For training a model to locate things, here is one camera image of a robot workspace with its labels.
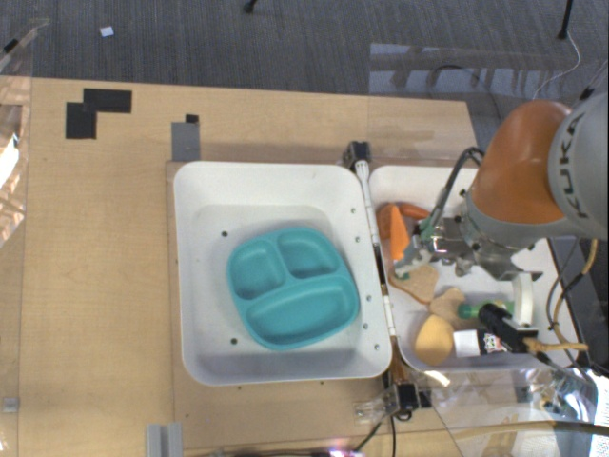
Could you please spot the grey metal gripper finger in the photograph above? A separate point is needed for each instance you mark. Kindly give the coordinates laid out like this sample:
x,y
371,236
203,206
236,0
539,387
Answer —
x,y
422,243
404,264

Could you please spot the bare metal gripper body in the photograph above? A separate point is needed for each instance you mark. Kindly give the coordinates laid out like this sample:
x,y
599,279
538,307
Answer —
x,y
452,243

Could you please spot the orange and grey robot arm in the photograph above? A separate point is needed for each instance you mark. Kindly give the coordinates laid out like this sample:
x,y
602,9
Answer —
x,y
518,169

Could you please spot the orange carrot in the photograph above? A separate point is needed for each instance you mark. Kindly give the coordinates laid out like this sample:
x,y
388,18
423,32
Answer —
x,y
398,236

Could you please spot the brown bread slice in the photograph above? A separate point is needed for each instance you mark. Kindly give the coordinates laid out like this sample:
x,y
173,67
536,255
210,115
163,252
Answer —
x,y
418,286

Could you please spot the orange sausage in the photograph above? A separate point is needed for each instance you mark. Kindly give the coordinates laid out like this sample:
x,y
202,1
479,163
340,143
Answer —
x,y
414,210

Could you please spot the white plastic tray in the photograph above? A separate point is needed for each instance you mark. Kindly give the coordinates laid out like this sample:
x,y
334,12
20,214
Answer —
x,y
480,288
209,255

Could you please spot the brown biscuit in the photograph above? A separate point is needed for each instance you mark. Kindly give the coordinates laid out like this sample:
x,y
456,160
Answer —
x,y
447,307

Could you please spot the green bottle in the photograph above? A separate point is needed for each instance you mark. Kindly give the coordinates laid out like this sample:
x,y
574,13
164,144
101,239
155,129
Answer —
x,y
468,310

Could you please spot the thin black and white rod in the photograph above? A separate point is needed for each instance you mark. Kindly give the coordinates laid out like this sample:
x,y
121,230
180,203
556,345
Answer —
x,y
368,198

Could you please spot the yellow toy pear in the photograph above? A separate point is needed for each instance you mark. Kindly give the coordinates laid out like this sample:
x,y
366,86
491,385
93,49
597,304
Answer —
x,y
433,341

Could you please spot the white bottle with dark label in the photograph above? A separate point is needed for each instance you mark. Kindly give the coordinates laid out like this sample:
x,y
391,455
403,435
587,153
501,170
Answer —
x,y
468,343

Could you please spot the blue divided plate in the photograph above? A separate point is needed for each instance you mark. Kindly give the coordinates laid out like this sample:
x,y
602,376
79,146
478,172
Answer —
x,y
290,298

